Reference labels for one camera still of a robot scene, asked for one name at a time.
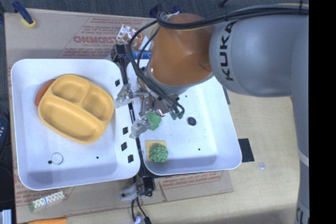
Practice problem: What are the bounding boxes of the green grapes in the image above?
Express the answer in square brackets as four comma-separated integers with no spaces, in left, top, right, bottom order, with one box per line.
[149,143,169,164]

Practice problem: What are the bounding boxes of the yellow square slice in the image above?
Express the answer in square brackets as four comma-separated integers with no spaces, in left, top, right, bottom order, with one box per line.
[144,140,167,163]

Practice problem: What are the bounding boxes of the green and white patterned packet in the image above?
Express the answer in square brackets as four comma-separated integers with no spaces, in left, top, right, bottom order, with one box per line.
[28,190,66,214]

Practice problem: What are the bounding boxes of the black block with thin wires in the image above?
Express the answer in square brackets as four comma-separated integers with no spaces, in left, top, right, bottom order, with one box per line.
[114,44,128,61]
[141,176,156,194]

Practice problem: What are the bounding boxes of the green toy broccoli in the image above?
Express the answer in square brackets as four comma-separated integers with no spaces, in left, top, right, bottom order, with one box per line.
[145,111,162,131]

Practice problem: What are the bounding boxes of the yellow divided plate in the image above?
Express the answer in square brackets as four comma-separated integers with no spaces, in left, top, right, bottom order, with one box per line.
[38,73,116,144]

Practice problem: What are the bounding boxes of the brown cardboard board red print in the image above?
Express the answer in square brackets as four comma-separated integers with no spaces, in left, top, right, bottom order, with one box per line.
[4,7,234,223]

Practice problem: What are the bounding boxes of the white and orange patterned carton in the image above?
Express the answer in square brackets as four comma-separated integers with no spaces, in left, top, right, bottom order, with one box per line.
[117,24,153,52]

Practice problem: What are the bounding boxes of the white plastic tray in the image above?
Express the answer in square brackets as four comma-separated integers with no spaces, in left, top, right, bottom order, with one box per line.
[10,58,141,191]
[125,56,243,176]

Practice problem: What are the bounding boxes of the orange sausage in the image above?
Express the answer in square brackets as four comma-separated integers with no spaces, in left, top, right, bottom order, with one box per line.
[34,78,56,108]

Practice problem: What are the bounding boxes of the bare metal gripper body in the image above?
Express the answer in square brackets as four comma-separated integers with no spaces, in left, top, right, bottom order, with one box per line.
[146,90,182,117]

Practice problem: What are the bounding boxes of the blue tube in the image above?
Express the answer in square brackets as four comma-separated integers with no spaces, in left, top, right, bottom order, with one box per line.
[125,51,152,61]

